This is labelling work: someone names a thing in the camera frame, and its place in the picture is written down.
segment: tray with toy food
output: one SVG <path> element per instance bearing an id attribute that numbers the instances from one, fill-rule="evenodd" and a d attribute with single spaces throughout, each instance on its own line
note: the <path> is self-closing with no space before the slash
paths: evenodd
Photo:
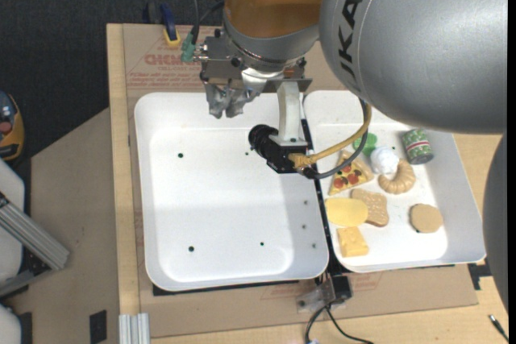
<path id="1" fill-rule="evenodd" d="M 303 107 L 315 152 L 363 123 L 360 103 L 347 91 L 310 93 Z M 360 155 L 320 182 L 338 261 L 370 272 L 482 260 L 481 215 L 453 135 L 396 122 L 374 108 L 368 133 Z M 359 142 L 319 160 L 318 170 L 340 165 Z"/>

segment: yellow and black tool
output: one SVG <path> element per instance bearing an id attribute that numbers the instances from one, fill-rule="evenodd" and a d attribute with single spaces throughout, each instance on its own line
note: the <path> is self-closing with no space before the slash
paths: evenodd
<path id="1" fill-rule="evenodd" d="M 25 141 L 22 115 L 14 98 L 0 90 L 0 158 L 15 160 L 20 156 Z"/>

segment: cardboard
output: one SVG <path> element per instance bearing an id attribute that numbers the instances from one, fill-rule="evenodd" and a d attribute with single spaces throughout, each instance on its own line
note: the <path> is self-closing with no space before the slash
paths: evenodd
<path id="1" fill-rule="evenodd" d="M 189 29 L 186 26 L 178 27 L 182 39 Z M 213 30 L 214 27 L 203 27 L 199 41 L 211 35 Z M 296 297 L 309 292 L 314 287 L 313 280 L 209 292 L 154 295 L 152 282 L 145 270 L 134 107 L 138 99 L 146 93 L 200 92 L 204 91 L 204 87 L 198 78 L 201 65 L 181 62 L 181 50 L 171 49 L 164 42 L 162 26 L 124 24 L 123 42 L 140 306 L 141 312 L 150 316 L 152 337 L 306 322 L 310 313 L 298 311 Z M 306 76 L 314 78 L 307 93 L 318 89 L 345 89 L 328 68 L 320 45 L 315 44 L 306 60 Z M 347 277 L 351 281 L 353 298 L 335 309 L 334 315 L 337 318 L 442 309 L 478 303 L 466 265 L 368 274 L 349 273 Z"/>

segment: toy can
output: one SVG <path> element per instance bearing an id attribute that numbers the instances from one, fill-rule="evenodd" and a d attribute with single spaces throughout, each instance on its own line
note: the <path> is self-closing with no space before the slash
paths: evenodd
<path id="1" fill-rule="evenodd" d="M 403 145 L 410 164 L 425 164 L 434 158 L 434 152 L 423 129 L 413 129 L 402 136 Z"/>

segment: white tray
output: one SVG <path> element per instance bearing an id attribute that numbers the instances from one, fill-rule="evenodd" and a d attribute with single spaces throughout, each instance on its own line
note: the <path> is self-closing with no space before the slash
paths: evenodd
<path id="1" fill-rule="evenodd" d="M 231 119 L 209 115 L 204 93 L 139 99 L 145 263 L 156 286 L 300 280 L 326 269 L 314 184 L 276 174 L 250 151 L 248 133 L 259 123 L 277 127 L 276 95 L 262 94 Z"/>
<path id="2" fill-rule="evenodd" d="M 363 121 L 357 97 L 347 91 L 310 93 L 303 106 L 316 152 L 345 140 L 356 132 Z M 394 147 L 400 158 L 406 158 L 401 136 L 410 129 L 411 126 L 395 122 L 373 109 L 369 132 L 377 136 L 377 146 Z M 387 196 L 390 217 L 389 224 L 383 228 L 369 224 L 360 226 L 360 232 L 369 246 L 367 255 L 343 257 L 339 249 L 337 226 L 330 223 L 335 255 L 350 271 L 472 263 L 485 257 L 481 216 L 455 140 L 451 134 L 436 131 L 427 131 L 427 137 L 435 157 L 426 164 L 414 165 L 417 181 L 409 192 L 388 194 L 380 188 L 377 179 L 360 186 Z M 367 156 L 360 157 L 370 165 Z M 327 171 L 337 162 L 338 154 L 329 156 L 317 163 L 318 170 Z M 329 197 L 330 184 L 331 178 L 321 181 L 325 199 Z M 333 197 L 349 197 L 349 190 Z M 409 208 L 417 203 L 439 208 L 444 224 L 436 233 L 420 234 L 410 225 Z"/>

